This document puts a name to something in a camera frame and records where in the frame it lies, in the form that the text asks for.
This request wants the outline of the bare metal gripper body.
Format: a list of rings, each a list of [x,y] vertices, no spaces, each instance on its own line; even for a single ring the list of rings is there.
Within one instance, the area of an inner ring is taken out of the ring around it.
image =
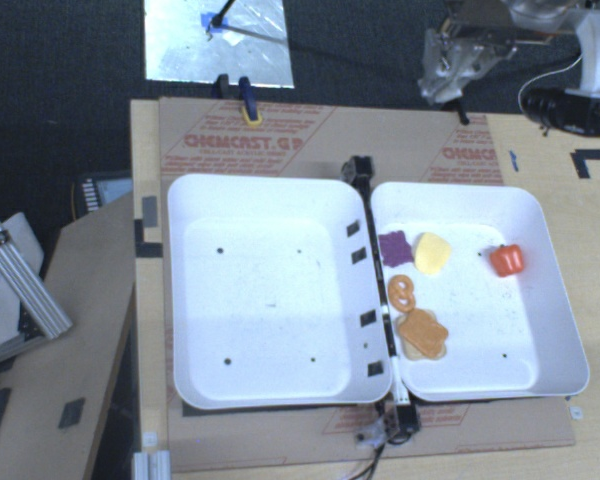
[[[547,43],[570,31],[567,15],[585,0],[444,0],[443,35],[480,43]]]

